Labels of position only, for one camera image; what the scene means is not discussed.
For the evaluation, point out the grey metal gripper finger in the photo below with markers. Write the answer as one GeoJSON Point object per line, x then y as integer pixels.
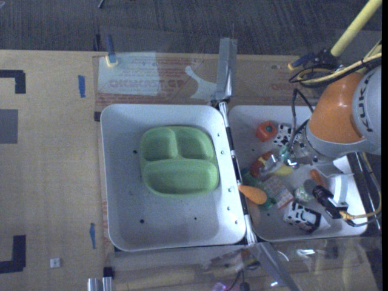
{"type": "Point", "coordinates": [272, 162]}
{"type": "Point", "coordinates": [292, 163]}

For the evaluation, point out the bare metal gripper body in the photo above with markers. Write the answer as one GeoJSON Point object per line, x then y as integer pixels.
{"type": "Point", "coordinates": [300, 153]}

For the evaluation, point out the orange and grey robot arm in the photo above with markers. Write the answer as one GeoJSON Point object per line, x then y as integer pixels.
{"type": "Point", "coordinates": [339, 114]}

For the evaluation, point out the yellow banana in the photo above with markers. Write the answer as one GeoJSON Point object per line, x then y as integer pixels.
{"type": "Point", "coordinates": [285, 171]}

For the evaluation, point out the red and yellow toy food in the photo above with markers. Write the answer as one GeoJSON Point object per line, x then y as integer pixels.
{"type": "Point", "coordinates": [257, 166]}

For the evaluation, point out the black and white cow carton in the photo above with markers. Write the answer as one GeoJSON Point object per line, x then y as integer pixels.
{"type": "Point", "coordinates": [301, 217]}
{"type": "Point", "coordinates": [280, 136]}

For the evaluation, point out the green toy vegetable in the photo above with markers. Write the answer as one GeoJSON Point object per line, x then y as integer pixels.
{"type": "Point", "coordinates": [251, 179]}

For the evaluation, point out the small orange sausage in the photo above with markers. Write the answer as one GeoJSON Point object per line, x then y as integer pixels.
{"type": "Point", "coordinates": [317, 177]}

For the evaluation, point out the orange carton with green cap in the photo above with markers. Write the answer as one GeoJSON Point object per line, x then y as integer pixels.
{"type": "Point", "coordinates": [266, 131]}

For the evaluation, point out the green and white small can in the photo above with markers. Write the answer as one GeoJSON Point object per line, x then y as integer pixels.
{"type": "Point", "coordinates": [302, 194]}

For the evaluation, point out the orange carrot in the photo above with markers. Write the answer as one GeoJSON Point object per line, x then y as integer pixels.
{"type": "Point", "coordinates": [253, 193]}

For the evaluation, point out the white plastic tray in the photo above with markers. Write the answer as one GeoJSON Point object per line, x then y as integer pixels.
{"type": "Point", "coordinates": [339, 229]}
{"type": "Point", "coordinates": [127, 174]}

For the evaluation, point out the brown cardboard board red print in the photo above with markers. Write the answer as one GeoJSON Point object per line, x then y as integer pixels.
{"type": "Point", "coordinates": [254, 80]}

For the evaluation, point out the green divided plate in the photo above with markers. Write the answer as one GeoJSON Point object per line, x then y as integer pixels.
{"type": "Point", "coordinates": [179, 174]}

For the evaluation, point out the small white square block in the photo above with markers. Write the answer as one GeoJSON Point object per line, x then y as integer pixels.
{"type": "Point", "coordinates": [55, 262]}

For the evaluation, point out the black cylinder on white bracket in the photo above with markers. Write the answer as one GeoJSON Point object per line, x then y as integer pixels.
{"type": "Point", "coordinates": [329, 200]}

